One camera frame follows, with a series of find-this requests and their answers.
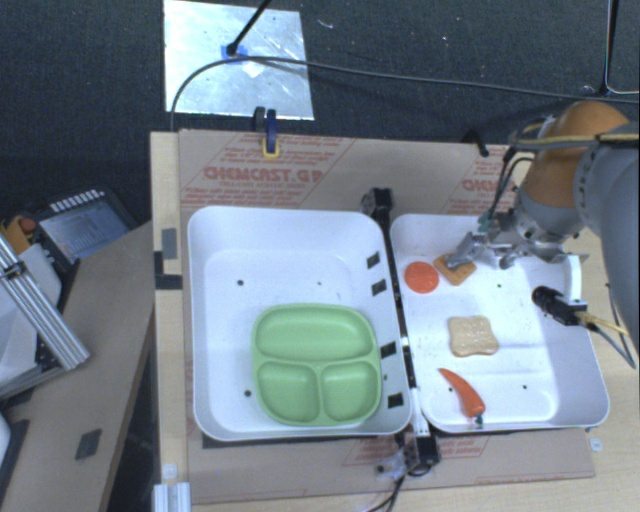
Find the orange carrot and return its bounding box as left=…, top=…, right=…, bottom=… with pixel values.
left=438, top=367, right=487, bottom=427

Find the brown square biscuit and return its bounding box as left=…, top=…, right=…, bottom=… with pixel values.
left=432, top=252, right=478, bottom=288

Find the white plastic tray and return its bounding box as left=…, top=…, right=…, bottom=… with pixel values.
left=389, top=213, right=611, bottom=435
left=187, top=204, right=414, bottom=443

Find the black cylinder on white bracket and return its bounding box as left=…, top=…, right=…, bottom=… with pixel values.
left=531, top=252, right=591, bottom=327

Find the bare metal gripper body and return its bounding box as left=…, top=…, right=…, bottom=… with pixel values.
left=477, top=213, right=571, bottom=266

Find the green divided plate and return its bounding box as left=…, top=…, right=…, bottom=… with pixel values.
left=250, top=303, right=385, bottom=428

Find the thin black and white rod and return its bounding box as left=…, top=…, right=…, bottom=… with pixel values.
left=377, top=212, right=427, bottom=437

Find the brown cardboard board red print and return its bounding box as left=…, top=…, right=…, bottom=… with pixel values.
left=177, top=128, right=597, bottom=506

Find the red round slice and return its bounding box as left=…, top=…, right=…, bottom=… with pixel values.
left=404, top=260, right=441, bottom=295

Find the beige bread slice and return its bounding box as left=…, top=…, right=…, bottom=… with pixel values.
left=447, top=315, right=500, bottom=358

